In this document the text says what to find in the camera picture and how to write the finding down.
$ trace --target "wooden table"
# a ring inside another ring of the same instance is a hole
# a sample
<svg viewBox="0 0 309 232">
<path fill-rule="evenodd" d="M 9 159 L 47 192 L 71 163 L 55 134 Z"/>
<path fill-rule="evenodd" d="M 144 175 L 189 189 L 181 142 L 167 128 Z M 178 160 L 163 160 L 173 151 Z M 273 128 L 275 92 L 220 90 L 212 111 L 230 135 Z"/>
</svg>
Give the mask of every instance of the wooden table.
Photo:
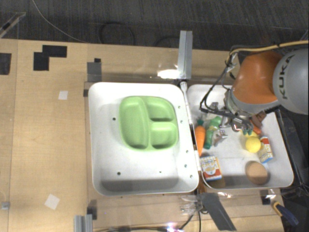
<svg viewBox="0 0 309 232">
<path fill-rule="evenodd" d="M 49 71 L 34 71 L 34 52 L 41 52 L 42 45 L 67 46 L 67 57 L 49 58 Z M 9 211 L 0 210 L 0 231 L 71 232 L 74 216 L 86 213 L 92 188 L 87 182 L 83 97 L 87 62 L 101 59 L 103 80 L 125 74 L 130 80 L 142 76 L 156 82 L 159 69 L 177 64 L 178 50 L 1 39 L 0 53 L 12 54 L 10 74 L 0 75 L 0 201 L 11 203 Z M 226 55 L 194 50 L 192 75 L 212 81 L 222 71 Z M 67 100 L 59 100 L 60 91 L 68 91 Z M 44 205 L 50 194 L 60 199 L 56 209 Z M 166 214 L 150 213 L 149 206 L 143 211 L 144 221 L 153 225 L 163 215 L 185 221 L 174 199 L 169 199 L 174 205 Z M 282 203 L 280 196 L 276 200 Z M 125 216 L 118 206 L 106 204 Z M 258 191 L 225 199 L 223 205 L 238 231 L 283 231 L 281 219 L 269 205 L 261 204 Z M 202 231 L 217 231 L 209 215 L 202 219 Z M 116 220 L 131 223 L 126 217 L 106 218 L 118 226 Z M 186 231 L 198 231 L 197 216 Z"/>
</svg>

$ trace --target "brown round object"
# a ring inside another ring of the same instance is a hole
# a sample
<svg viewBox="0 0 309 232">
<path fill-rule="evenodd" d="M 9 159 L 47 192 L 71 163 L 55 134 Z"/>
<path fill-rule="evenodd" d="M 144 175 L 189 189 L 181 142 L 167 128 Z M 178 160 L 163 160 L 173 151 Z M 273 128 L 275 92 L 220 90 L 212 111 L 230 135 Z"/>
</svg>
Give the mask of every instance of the brown round object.
<svg viewBox="0 0 309 232">
<path fill-rule="evenodd" d="M 266 168 L 256 161 L 250 161 L 247 163 L 246 176 L 253 184 L 256 185 L 262 185 L 268 181 L 268 173 Z"/>
</svg>

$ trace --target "white paper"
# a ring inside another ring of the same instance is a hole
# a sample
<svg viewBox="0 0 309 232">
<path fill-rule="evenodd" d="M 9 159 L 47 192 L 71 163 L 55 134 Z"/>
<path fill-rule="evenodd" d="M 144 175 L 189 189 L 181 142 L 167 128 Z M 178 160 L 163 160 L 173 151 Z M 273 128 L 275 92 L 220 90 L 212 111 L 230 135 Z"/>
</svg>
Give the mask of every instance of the white paper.
<svg viewBox="0 0 309 232">
<path fill-rule="evenodd" d="M 68 91 L 64 90 L 64 91 L 60 91 L 59 92 L 59 100 L 67 100 L 68 99 Z"/>
<path fill-rule="evenodd" d="M 49 194 L 46 202 L 45 202 L 45 205 L 48 207 L 48 208 L 51 208 L 53 210 L 55 210 L 57 208 L 57 205 L 59 203 L 60 199 L 57 198 L 56 196 L 54 196 L 53 194 Z"/>
</svg>

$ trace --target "green bottle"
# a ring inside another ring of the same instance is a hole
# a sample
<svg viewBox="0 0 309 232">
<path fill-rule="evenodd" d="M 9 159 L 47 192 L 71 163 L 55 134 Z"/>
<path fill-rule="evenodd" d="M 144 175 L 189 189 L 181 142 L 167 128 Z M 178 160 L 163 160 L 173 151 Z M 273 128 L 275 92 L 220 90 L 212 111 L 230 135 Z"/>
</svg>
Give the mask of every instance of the green bottle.
<svg viewBox="0 0 309 232">
<path fill-rule="evenodd" d="M 219 116 L 216 116 L 211 120 L 208 130 L 206 131 L 206 141 L 204 144 L 205 149 L 211 148 L 213 132 L 219 129 L 220 123 L 221 123 L 221 117 Z"/>
</svg>

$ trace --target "green plate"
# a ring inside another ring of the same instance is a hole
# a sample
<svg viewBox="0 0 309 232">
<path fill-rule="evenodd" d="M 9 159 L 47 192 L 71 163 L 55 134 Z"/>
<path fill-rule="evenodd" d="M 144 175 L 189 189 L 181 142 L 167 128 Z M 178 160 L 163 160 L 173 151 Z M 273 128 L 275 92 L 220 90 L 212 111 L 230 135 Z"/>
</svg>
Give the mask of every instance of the green plate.
<svg viewBox="0 0 309 232">
<path fill-rule="evenodd" d="M 119 108 L 120 132 L 131 149 L 158 150 L 178 142 L 178 125 L 172 104 L 160 97 L 130 96 Z"/>
</svg>

